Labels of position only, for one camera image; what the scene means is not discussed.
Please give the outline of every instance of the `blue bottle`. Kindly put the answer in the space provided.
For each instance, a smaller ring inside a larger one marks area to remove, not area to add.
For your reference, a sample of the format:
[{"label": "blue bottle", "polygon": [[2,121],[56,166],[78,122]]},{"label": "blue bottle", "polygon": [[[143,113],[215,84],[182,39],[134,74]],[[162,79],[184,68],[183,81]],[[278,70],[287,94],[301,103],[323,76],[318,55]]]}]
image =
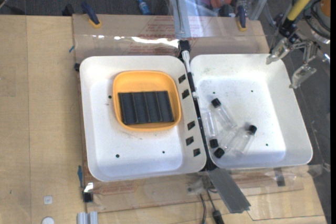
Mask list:
[{"label": "blue bottle", "polygon": [[143,15],[152,15],[151,11],[148,8],[147,3],[144,0],[138,0],[138,3]]}]

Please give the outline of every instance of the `white round object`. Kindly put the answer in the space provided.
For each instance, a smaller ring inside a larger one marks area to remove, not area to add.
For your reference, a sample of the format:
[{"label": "white round object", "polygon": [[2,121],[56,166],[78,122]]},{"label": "white round object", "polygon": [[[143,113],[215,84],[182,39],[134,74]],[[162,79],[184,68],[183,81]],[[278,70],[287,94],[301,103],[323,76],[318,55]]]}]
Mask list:
[{"label": "white round object", "polygon": [[46,217],[42,220],[41,224],[55,224],[55,222],[52,217]]}]

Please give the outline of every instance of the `hole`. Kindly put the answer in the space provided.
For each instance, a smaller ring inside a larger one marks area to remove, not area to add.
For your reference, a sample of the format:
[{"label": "hole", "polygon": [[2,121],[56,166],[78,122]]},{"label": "hole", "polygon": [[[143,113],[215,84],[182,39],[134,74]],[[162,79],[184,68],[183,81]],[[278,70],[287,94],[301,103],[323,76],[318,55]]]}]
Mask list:
[{"label": "hole", "polygon": [[182,92],[182,99],[186,98],[187,96],[189,96],[190,93],[189,93],[189,90],[185,90],[184,92]]},{"label": "hole", "polygon": [[193,127],[195,127],[195,121],[192,121],[192,122],[190,122],[190,123],[188,123],[188,131],[190,130],[190,129],[192,129]]},{"label": "hole", "polygon": [[197,155],[199,155],[201,153],[201,150],[199,148],[194,150],[194,157],[196,157]]},{"label": "hole", "polygon": [[194,142],[194,137],[193,136],[191,136],[191,137],[189,137],[185,140],[185,143],[187,144],[187,146],[189,146],[193,142]]},{"label": "hole", "polygon": [[185,74],[179,77],[179,83],[181,84],[186,79]]}]

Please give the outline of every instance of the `white tray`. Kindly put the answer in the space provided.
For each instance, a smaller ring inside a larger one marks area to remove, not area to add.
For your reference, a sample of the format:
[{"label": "white tray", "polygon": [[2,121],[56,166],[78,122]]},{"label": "white tray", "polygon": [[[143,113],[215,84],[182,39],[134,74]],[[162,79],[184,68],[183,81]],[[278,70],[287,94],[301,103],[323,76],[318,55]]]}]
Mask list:
[{"label": "white tray", "polygon": [[267,56],[200,55],[191,62],[201,112],[219,98],[238,126],[258,127],[250,150],[241,160],[230,154],[221,159],[211,155],[220,168],[292,166],[312,158],[286,67],[282,61],[266,65]]},{"label": "white tray", "polygon": [[[190,92],[184,65],[172,56],[90,57],[80,65],[88,166],[100,181],[187,174],[201,170],[206,154],[191,94],[180,98],[182,118],[167,131],[132,132],[121,126],[114,113],[112,85],[120,72],[155,70],[167,73],[180,96]],[[188,123],[195,126],[188,130]],[[186,139],[193,137],[187,145]]]}]

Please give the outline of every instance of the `wooden table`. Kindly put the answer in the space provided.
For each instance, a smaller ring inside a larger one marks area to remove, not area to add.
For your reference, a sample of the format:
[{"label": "wooden table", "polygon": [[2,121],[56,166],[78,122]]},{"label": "wooden table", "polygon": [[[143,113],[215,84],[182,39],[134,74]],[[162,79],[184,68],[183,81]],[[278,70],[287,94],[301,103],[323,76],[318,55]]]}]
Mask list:
[{"label": "wooden table", "polygon": [[[83,158],[73,43],[71,17],[0,16],[0,224],[47,216],[76,223],[86,211],[77,175]],[[298,190],[248,196],[250,212],[232,215],[221,200],[215,204],[226,224],[326,223],[312,178],[298,180]],[[207,208],[207,223],[214,223],[209,202]],[[99,223],[192,224],[202,212],[191,202],[102,213]]]}]

